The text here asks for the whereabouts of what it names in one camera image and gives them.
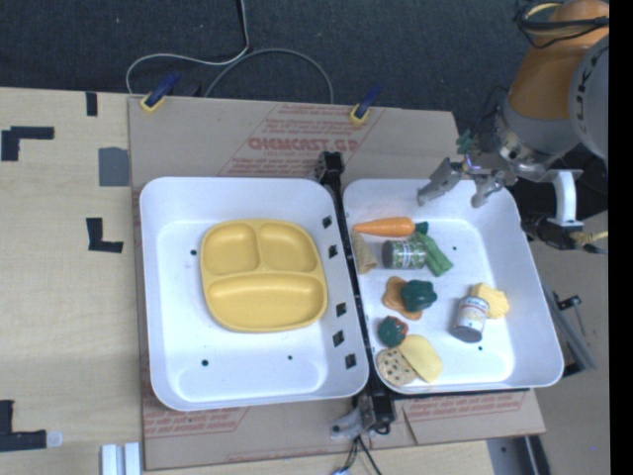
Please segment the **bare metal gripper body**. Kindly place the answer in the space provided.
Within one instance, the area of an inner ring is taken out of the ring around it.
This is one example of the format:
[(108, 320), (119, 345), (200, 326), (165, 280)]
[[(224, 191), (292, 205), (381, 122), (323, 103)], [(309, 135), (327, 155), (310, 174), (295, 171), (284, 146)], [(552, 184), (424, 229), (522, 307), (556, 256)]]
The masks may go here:
[(512, 185), (526, 178), (537, 181), (550, 165), (550, 155), (522, 142), (511, 130), (495, 128), (468, 134), (461, 144), (464, 172), (484, 184)]

